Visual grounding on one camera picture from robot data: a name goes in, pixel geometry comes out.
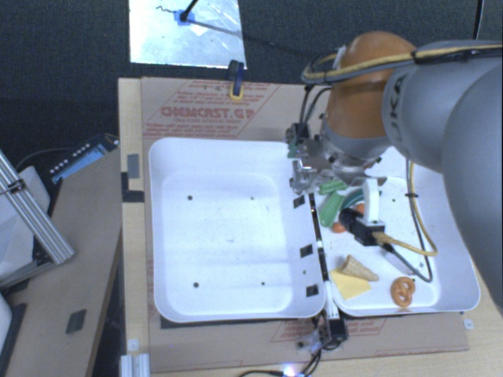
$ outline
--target dark floor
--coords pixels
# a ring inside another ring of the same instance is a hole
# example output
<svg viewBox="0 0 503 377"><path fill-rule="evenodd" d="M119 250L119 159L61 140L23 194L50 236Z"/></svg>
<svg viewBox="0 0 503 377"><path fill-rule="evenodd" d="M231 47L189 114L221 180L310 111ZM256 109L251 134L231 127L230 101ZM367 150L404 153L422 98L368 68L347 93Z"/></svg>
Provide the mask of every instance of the dark floor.
<svg viewBox="0 0 503 377"><path fill-rule="evenodd" d="M392 31L417 46L472 38L477 2L239 0L245 79L300 82L314 55L364 31ZM502 7L503 0L485 0L480 38L501 40ZM0 149L11 162L45 148L72 147L95 134L118 134L119 77L225 74L131 64L128 38L128 0L0 0ZM49 159L27 164L41 171ZM115 290L96 376L116 375L120 303Z"/></svg>

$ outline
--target cardboard box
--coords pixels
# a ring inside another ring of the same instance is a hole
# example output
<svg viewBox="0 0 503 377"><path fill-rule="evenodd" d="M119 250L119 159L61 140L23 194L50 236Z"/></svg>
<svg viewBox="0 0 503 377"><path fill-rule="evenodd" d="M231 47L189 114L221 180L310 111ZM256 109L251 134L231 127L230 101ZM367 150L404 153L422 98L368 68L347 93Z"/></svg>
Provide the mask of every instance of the cardboard box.
<svg viewBox="0 0 503 377"><path fill-rule="evenodd" d="M202 137L281 141L299 117L304 90L297 85L244 84L241 101L229 98L229 82L142 79L143 164L148 265L149 352L153 372L308 361L296 343L313 331L311 320L174 324L153 302L152 229L148 153L159 138ZM328 94L313 115L324 111ZM467 350L458 313L374 317L347 321L349 339L324 359Z"/></svg>

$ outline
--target toy waffle cone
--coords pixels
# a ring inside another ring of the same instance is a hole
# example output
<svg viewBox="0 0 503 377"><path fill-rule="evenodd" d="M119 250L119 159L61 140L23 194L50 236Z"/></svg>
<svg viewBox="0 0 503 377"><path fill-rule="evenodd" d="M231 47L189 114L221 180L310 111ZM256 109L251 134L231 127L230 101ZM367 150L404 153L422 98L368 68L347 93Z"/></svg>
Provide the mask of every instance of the toy waffle cone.
<svg viewBox="0 0 503 377"><path fill-rule="evenodd" d="M373 273L370 269L365 267L360 261L354 258L352 255L348 255L346 262L340 267L340 272L346 275L356 276L364 280L376 281L379 277Z"/></svg>

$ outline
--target silver reflective sheet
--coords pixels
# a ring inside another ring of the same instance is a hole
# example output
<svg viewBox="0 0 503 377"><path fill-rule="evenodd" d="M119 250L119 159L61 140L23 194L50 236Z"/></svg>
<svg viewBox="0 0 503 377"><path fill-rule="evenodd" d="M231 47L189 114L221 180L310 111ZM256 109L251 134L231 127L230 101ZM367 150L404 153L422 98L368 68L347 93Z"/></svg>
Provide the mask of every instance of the silver reflective sheet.
<svg viewBox="0 0 503 377"><path fill-rule="evenodd" d="M179 25L174 12L192 0L129 0L133 63L227 68L244 58L237 0L199 0L198 24Z"/></svg>

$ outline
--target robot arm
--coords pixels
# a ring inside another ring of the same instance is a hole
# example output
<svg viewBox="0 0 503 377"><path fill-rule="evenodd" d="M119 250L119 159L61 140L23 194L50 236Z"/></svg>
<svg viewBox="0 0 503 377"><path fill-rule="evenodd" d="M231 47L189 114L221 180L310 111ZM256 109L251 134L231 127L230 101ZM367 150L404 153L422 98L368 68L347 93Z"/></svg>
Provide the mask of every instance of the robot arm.
<svg viewBox="0 0 503 377"><path fill-rule="evenodd" d="M313 191L333 178L350 184L395 146L443 174L457 227L503 308L501 43L439 42L415 49L396 35L369 32L335 63L338 68L327 69L327 60L318 59L303 73L309 84L332 89L320 135L290 138L297 142L294 191Z"/></svg>

